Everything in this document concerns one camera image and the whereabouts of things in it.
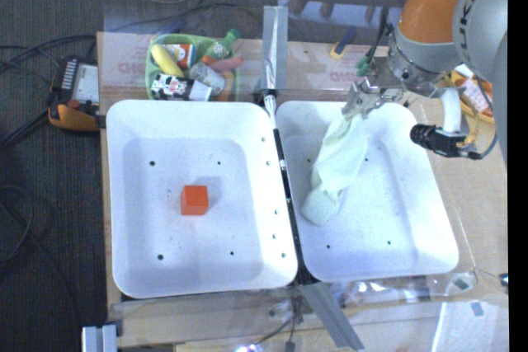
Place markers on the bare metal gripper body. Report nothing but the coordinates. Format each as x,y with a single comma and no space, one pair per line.
387,76

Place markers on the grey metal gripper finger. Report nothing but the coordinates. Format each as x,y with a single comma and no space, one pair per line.
356,101
385,99

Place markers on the pale green cloth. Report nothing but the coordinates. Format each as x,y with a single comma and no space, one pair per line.
338,165

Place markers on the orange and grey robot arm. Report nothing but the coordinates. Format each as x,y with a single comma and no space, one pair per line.
429,12

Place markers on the brown cardboard board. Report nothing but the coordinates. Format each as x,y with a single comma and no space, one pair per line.
309,62

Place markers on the orange divided plate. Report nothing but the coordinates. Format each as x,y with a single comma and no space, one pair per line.
462,103

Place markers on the red and white packet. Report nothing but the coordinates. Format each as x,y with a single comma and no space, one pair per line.
474,92

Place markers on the white plastic tray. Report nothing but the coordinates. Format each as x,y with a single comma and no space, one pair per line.
392,218
185,251

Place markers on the orange sausage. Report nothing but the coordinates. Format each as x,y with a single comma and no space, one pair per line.
227,63

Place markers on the green plastic bottle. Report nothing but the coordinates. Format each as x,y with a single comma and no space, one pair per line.
220,46

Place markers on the orange and white carton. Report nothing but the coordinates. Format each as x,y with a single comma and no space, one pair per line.
183,55

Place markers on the black and white cow-print carton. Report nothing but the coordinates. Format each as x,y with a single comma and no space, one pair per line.
173,86

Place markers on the orange cube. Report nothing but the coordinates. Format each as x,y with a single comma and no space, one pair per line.
194,200

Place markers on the yellow banana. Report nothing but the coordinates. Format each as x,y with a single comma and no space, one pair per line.
165,59

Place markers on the green divided plate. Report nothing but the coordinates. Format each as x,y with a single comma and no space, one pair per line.
158,72

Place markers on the black cylinder on white bracket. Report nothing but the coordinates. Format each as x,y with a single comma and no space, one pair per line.
435,138

